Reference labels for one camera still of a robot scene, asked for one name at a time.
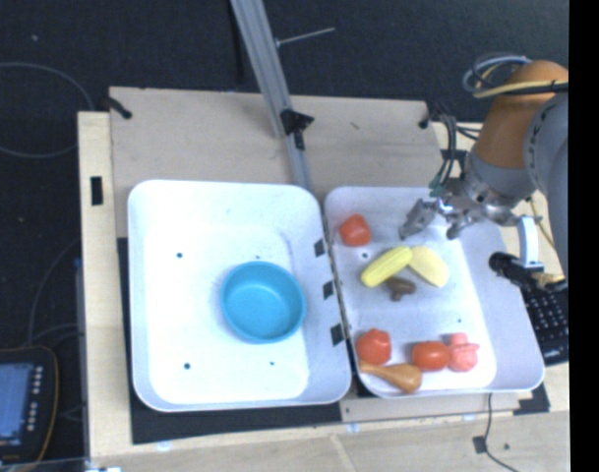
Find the white tray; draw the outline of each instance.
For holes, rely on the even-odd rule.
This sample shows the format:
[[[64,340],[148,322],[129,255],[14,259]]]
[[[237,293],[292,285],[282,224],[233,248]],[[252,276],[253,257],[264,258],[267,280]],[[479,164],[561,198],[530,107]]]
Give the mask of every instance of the white tray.
[[[488,266],[494,252],[505,250],[499,227],[483,222],[456,240],[448,240],[447,224],[437,216],[424,231],[401,241],[397,229],[419,199],[430,200],[428,189],[343,187],[326,198],[329,239],[350,338],[355,343],[370,328],[386,330],[393,345],[389,363],[394,364],[410,362],[416,342],[446,341],[454,332],[466,332],[470,342],[480,344],[479,361],[467,373],[449,369],[424,373],[422,385],[412,395],[375,376],[361,374],[361,381],[380,397],[536,387],[542,382],[544,363],[520,292]],[[350,248],[340,241],[338,227],[353,213],[362,214],[372,230],[367,246]],[[400,275],[413,280],[417,290],[393,302],[384,285],[363,285],[362,269],[383,251],[399,245],[426,245],[435,250],[450,268],[446,286],[434,287],[404,269]]]
[[[159,411],[330,403],[349,389],[321,211],[286,185],[151,180],[129,196],[135,390]],[[306,320],[290,338],[248,344],[219,309],[224,276],[248,261],[288,269]],[[324,287],[331,292],[324,292]]]

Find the wooden table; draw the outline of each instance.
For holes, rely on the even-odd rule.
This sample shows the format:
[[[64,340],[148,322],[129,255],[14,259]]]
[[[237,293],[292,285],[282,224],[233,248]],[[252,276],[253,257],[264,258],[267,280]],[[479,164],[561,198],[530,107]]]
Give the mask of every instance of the wooden table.
[[[338,423],[132,444],[116,239],[126,236],[126,197],[148,178],[290,183],[285,145],[271,135],[258,94],[113,88],[133,113],[79,114],[90,459],[124,470],[496,470],[477,454],[484,394],[398,403],[340,401]],[[293,97],[315,117],[307,159],[319,200],[340,185],[426,186],[440,165],[442,127],[417,126],[423,102]],[[544,210],[545,201],[536,199]],[[508,251],[516,236],[504,233]],[[545,242],[547,270],[559,263]],[[546,370],[551,412],[513,417],[531,394],[494,395],[496,455],[529,470],[569,467],[568,365]],[[511,442],[509,449],[504,443]]]

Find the blue plate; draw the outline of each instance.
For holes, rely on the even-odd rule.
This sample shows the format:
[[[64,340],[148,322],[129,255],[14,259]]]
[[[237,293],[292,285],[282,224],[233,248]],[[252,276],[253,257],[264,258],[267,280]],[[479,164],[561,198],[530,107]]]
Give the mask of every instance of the blue plate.
[[[232,269],[220,288],[220,308],[231,329],[253,343],[281,341],[306,317],[306,298],[295,277],[266,262]]]

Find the black clip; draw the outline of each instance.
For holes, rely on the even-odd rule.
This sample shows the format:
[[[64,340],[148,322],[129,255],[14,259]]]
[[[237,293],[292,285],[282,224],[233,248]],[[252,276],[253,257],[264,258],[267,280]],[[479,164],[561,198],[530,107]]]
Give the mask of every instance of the black clip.
[[[295,146],[299,150],[305,150],[306,144],[303,140],[303,130],[312,124],[315,120],[314,117],[309,115],[300,114],[290,109],[284,110],[280,114],[281,123],[283,124],[283,130],[287,136],[292,135],[295,139]]]

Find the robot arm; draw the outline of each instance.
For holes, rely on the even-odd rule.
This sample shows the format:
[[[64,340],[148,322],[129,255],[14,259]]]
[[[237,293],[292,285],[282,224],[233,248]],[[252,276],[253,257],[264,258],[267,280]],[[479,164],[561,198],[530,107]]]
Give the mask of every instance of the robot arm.
[[[450,239],[490,219],[518,228],[519,262],[532,265],[534,219],[511,210],[540,190],[568,279],[568,78],[568,70],[556,63],[528,61],[501,88],[488,89],[498,95],[461,177],[448,179],[434,202],[418,202],[399,228],[400,238],[423,229],[436,213],[449,223]]]

